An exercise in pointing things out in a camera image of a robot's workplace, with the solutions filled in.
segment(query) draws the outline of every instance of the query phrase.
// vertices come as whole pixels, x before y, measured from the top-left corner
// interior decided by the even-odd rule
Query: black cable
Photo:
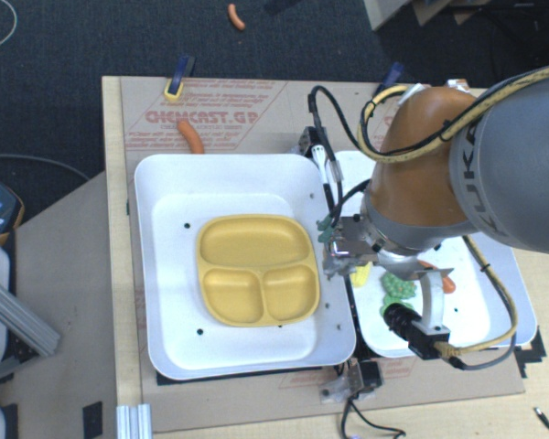
[[[32,155],[11,155],[8,153],[0,153],[0,159],[21,159],[24,161],[38,161],[40,163],[46,163],[53,166],[62,167],[72,172],[73,174],[81,177],[86,182],[90,180],[90,177],[87,174],[82,173],[79,169],[76,169],[73,166],[66,165],[60,161],[55,161],[54,159],[48,159],[46,157],[32,156]]]
[[[331,148],[331,145],[329,144],[328,136],[326,135],[325,130],[323,130],[323,126],[321,125],[321,119],[319,118],[318,104],[316,102],[316,95],[318,94],[319,91],[326,94],[329,97],[330,100],[333,100],[332,103],[335,102],[334,107],[337,105],[337,102],[335,101],[335,99],[333,98],[331,93],[326,88],[324,88],[323,86],[320,86],[320,85],[315,86],[311,90],[309,95],[307,96],[307,103],[308,103],[309,111],[313,115],[313,124],[315,126],[316,132],[318,133],[319,142],[321,143],[323,148],[326,150],[326,154],[328,155],[329,164],[333,168],[333,166],[336,165],[337,160],[336,160],[336,155],[334,154],[333,149]],[[339,108],[339,106],[337,107],[336,112],[338,113],[339,119],[340,119],[340,121],[342,122],[342,125],[343,125],[345,123],[345,118],[344,118],[343,112],[341,112],[341,109]],[[334,177],[334,178],[336,179],[336,188],[337,188],[337,191],[338,191],[338,203],[340,203],[342,195],[343,195],[341,180],[338,180],[336,177]],[[341,215],[341,208],[339,208],[337,211],[335,211],[333,214],[331,214],[332,218],[331,218],[330,226],[332,228],[334,228],[338,224],[340,215]]]
[[[337,213],[337,209],[339,209],[339,213],[341,213],[341,208],[343,205],[354,195],[356,195],[358,192],[363,192],[366,187],[370,184],[370,179],[362,180],[357,186],[354,186],[350,189],[350,192],[348,192],[346,195],[344,195],[341,200],[338,202],[338,204],[329,211],[329,215],[335,215]]]
[[[317,85],[311,90],[310,99],[309,99],[309,111],[313,112],[312,109],[315,109],[315,111],[317,111],[317,105],[316,105],[315,97],[316,97],[316,95],[319,91],[321,91],[323,94],[325,94],[326,97],[329,99],[329,101],[333,105],[334,109],[336,110],[336,113],[339,117],[339,121],[341,122],[341,126],[343,127],[344,132],[346,132],[346,135],[350,139],[351,143],[354,146],[356,146],[356,148],[358,148],[360,150],[360,145],[358,145],[358,140],[356,140],[356,137],[351,132],[350,126],[348,125],[348,122],[346,121],[346,117],[345,117],[343,111],[341,110],[341,108],[339,107],[338,101],[336,100],[336,98],[333,96],[333,94],[331,94],[331,92],[326,87],[321,86],[321,85]]]
[[[358,408],[356,407],[356,405],[354,404],[354,400],[358,397],[358,394],[356,393],[355,395],[352,395],[351,397],[349,397],[347,400],[346,400],[346,404],[344,406],[344,411],[341,415],[341,424],[340,424],[340,432],[341,432],[341,437],[342,439],[349,439],[349,437],[347,436],[346,434],[346,421],[348,420],[348,414],[350,413],[350,409],[353,409],[354,412],[356,412],[356,414],[358,414],[358,416],[360,416],[360,418],[366,423],[368,424],[370,427],[372,428],[375,428],[375,429],[381,429],[383,431],[390,431],[392,433],[395,433],[395,435],[393,436],[393,439],[398,439],[399,437],[405,437],[406,436],[406,432],[403,431],[402,429],[398,429],[398,428],[392,428],[392,427],[388,427],[388,426],[380,426],[379,424],[374,424],[372,423],[370,420],[368,420],[362,413],[360,410],[358,410]]]
[[[537,415],[537,418],[541,420],[541,423],[549,430],[549,418],[545,416],[545,413],[543,413],[539,408],[535,407],[534,412]]]
[[[467,236],[463,236],[462,239],[464,240],[464,242],[466,244],[468,244]],[[469,253],[471,253],[472,257],[474,257],[474,260],[476,260],[476,262],[479,262],[478,255],[476,255],[476,253],[474,252],[472,247],[469,246],[469,245],[468,245],[468,250],[469,250]],[[488,266],[490,266],[489,263],[484,265],[482,268],[485,269]],[[496,290],[496,293],[498,293],[498,296],[500,297],[502,303],[504,304],[504,307],[506,308],[506,310],[510,314],[511,313],[511,303],[509,302],[508,297],[506,296],[506,294],[504,292],[502,292],[502,290],[499,288],[499,286],[497,284],[493,284],[492,286]],[[491,368],[492,366],[500,364],[506,358],[508,358],[514,352],[515,347],[516,347],[516,331],[512,334],[511,344],[508,346],[506,351],[504,353],[502,353],[500,356],[498,356],[497,358],[495,358],[495,359],[491,359],[490,361],[486,361],[486,362],[483,362],[483,363],[480,363],[480,364],[466,364],[460,358],[453,357],[453,358],[448,359],[447,362],[449,364],[451,364],[454,368],[461,369],[461,370],[480,370],[480,369]]]
[[[402,93],[401,92],[396,92],[394,94],[391,94],[390,96],[387,96],[386,99],[384,99],[382,102],[385,102],[386,100],[394,97],[394,96],[401,96]],[[429,143],[431,143],[433,140],[435,140],[436,137],[438,137],[439,135],[441,135],[449,126],[449,123],[448,124],[444,124],[441,129],[439,129],[437,132],[433,133],[433,134],[430,134],[429,136],[427,136],[426,138],[424,138],[423,140],[415,143],[415,144],[412,144],[412,145],[408,145],[408,146],[405,146],[403,148],[396,148],[396,149],[393,149],[393,150],[390,150],[390,151],[387,151],[387,152],[384,152],[382,153],[380,150],[376,149],[371,141],[370,141],[370,138],[368,137],[368,121],[373,117],[373,111],[372,111],[372,115],[366,119],[365,118],[365,113],[366,113],[366,110],[368,109],[368,107],[370,105],[374,105],[374,109],[376,109],[376,104],[374,101],[368,101],[364,104],[364,107],[362,107],[361,109],[361,113],[360,113],[360,125],[361,125],[361,129],[362,129],[362,138],[364,140],[364,144],[368,147],[368,149],[372,150],[373,153],[376,153],[377,155],[397,155],[399,153],[406,153],[408,151],[412,151],[412,150],[416,150],[418,148],[421,148]]]
[[[345,366],[346,363],[341,363],[340,365],[333,367],[333,369],[336,371],[336,374],[338,374],[338,377],[343,374]]]

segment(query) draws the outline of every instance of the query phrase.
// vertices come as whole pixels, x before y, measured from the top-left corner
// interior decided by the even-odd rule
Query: white plate
[[[374,161],[360,152],[338,152],[344,181],[344,193],[371,177]],[[343,216],[360,212],[362,194],[357,194],[342,209]],[[500,244],[482,233],[472,235],[492,268],[509,290],[519,314],[517,345],[529,343],[537,329],[537,323],[524,287],[512,249]],[[506,308],[492,288],[489,279],[479,271],[461,238],[445,240],[439,251],[422,253],[419,258],[439,268],[452,268],[449,275],[457,286],[452,294],[445,295],[444,325],[451,330],[450,343],[466,346],[497,337],[510,327]],[[384,323],[380,309],[385,292],[381,278],[382,267],[371,269],[368,281],[362,287],[354,288],[356,312],[360,321],[362,338],[374,352],[387,358],[413,356],[407,342],[396,336]],[[417,282],[416,295],[405,302],[413,305],[421,314],[423,299]],[[506,340],[501,346],[508,346]]]
[[[149,356],[174,380],[340,364],[356,344],[341,277],[321,277],[317,220],[327,213],[316,166],[299,155],[152,155],[135,171]],[[221,216],[297,220],[314,244],[320,302],[284,327],[231,327],[211,316],[199,288],[199,229]]]

